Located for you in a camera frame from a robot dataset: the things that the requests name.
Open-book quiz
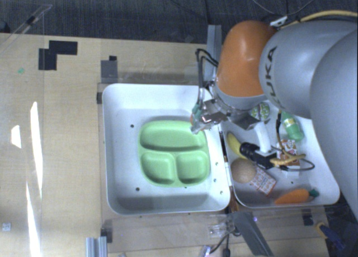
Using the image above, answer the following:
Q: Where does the orange carrot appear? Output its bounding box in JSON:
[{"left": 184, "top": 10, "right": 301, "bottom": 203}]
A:
[{"left": 274, "top": 188, "right": 320, "bottom": 205}]

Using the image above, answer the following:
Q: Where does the green divided plate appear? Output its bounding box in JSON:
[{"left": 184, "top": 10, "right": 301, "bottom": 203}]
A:
[{"left": 137, "top": 120, "right": 211, "bottom": 188}]

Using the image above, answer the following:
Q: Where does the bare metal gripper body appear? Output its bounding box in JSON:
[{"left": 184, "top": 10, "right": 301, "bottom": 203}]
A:
[{"left": 194, "top": 99, "right": 233, "bottom": 127}]

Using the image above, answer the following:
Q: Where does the green plastic bottle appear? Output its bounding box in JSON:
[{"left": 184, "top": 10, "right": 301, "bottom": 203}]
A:
[{"left": 280, "top": 111, "right": 305, "bottom": 142}]

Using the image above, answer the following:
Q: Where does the green and white can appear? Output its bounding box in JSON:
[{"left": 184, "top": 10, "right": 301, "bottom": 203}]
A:
[{"left": 249, "top": 101, "right": 271, "bottom": 121}]

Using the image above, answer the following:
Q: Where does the yellow banana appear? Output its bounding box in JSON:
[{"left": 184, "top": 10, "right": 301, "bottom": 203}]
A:
[{"left": 226, "top": 132, "right": 248, "bottom": 160}]

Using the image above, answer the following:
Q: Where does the black cylinder on white bracket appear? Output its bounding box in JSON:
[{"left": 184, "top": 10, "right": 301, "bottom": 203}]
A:
[{"left": 239, "top": 120, "right": 278, "bottom": 170}]

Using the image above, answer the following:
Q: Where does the orange and white carton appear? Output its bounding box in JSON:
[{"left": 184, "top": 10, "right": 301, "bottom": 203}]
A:
[
  {"left": 248, "top": 166, "right": 278, "bottom": 197},
  {"left": 276, "top": 138, "right": 300, "bottom": 166}
]

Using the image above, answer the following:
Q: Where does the white plastic tray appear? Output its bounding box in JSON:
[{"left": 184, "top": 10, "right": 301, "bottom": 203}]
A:
[
  {"left": 219, "top": 104, "right": 341, "bottom": 210},
  {"left": 101, "top": 83, "right": 232, "bottom": 217}
]

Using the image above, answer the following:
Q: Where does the brown ball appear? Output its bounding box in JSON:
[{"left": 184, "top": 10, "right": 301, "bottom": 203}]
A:
[{"left": 230, "top": 157, "right": 257, "bottom": 184}]

